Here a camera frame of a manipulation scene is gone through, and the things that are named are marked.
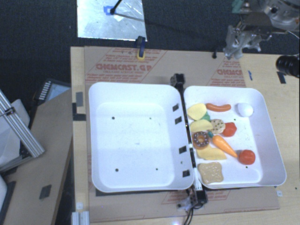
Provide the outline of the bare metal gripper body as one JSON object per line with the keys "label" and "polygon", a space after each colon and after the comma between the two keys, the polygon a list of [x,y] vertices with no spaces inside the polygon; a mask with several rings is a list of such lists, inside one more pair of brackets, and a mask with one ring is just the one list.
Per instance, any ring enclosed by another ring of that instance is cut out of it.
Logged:
{"label": "bare metal gripper body", "polygon": [[259,35],[300,31],[300,0],[240,1],[240,31]]}

